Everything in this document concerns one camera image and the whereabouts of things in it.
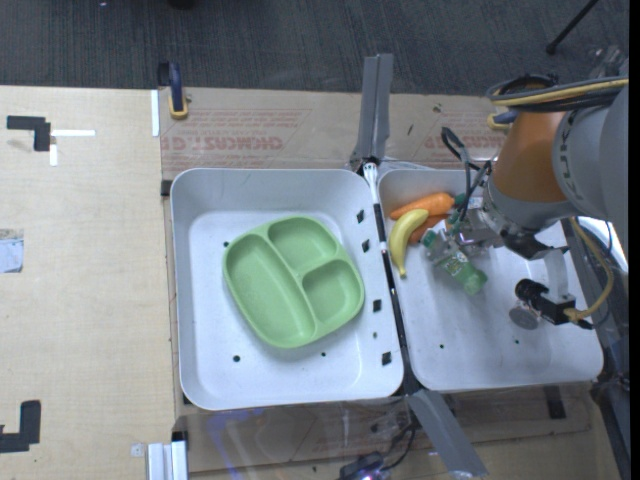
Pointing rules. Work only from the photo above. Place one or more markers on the black cylinder on white bracket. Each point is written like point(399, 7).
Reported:
point(555, 308)

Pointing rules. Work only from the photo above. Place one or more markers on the green divided plate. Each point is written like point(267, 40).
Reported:
point(280, 293)

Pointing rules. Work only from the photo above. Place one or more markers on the yellow banana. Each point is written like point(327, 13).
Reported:
point(400, 235)

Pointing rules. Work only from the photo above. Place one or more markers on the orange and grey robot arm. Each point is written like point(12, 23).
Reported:
point(590, 148)

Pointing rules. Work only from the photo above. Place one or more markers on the brown cardboard board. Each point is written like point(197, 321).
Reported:
point(300, 128)

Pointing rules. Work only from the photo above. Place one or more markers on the thin black and white rod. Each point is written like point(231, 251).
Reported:
point(389, 278)

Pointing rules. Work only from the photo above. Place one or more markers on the green plastic bottle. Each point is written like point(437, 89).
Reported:
point(467, 275)

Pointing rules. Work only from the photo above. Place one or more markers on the white plastic tray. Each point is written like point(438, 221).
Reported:
point(470, 348)
point(280, 378)

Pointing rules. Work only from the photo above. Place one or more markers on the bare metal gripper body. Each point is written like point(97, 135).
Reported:
point(477, 230)

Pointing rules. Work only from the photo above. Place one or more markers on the orange carrot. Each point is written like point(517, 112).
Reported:
point(425, 204)
point(425, 228)

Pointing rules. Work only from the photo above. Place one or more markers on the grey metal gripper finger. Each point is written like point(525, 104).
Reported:
point(474, 258)
point(441, 244)

